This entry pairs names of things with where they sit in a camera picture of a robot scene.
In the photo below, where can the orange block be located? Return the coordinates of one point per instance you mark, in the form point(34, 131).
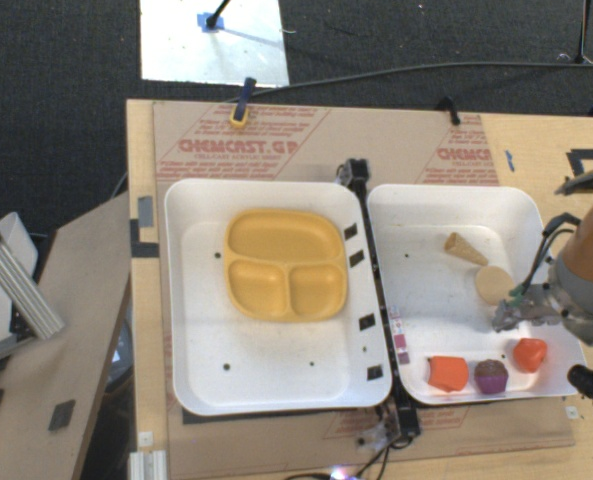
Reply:
point(448, 373)

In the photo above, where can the purple and brown cupcake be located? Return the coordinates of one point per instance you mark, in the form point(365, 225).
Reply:
point(491, 378)

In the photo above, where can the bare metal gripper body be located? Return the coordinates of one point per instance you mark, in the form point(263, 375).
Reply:
point(546, 309)

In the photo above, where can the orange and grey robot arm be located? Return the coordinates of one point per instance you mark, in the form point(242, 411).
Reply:
point(588, 238)

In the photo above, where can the white and pink packet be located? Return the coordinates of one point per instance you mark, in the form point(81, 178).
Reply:
point(399, 335)

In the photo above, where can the beige round biscuit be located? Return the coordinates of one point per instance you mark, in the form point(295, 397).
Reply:
point(493, 284)

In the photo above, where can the white plastic tray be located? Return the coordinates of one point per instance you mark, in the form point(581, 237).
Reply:
point(436, 298)
point(266, 358)

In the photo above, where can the brown cardboard board red print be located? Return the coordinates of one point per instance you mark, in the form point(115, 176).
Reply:
point(296, 143)

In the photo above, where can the black cylinder on white bracket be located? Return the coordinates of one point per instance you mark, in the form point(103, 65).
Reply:
point(590, 383)

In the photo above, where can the orange divided plate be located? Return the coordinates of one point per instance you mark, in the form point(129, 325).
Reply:
point(282, 263)

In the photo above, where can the orange toy pepper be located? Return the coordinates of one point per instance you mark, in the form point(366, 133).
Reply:
point(529, 354)

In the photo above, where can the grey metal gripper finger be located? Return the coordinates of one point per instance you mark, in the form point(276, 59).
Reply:
point(511, 308)
point(502, 322)

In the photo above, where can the thin black and white rod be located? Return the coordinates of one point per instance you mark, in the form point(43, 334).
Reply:
point(376, 268)

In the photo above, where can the tan ice cream cone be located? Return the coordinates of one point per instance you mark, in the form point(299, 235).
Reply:
point(463, 249)

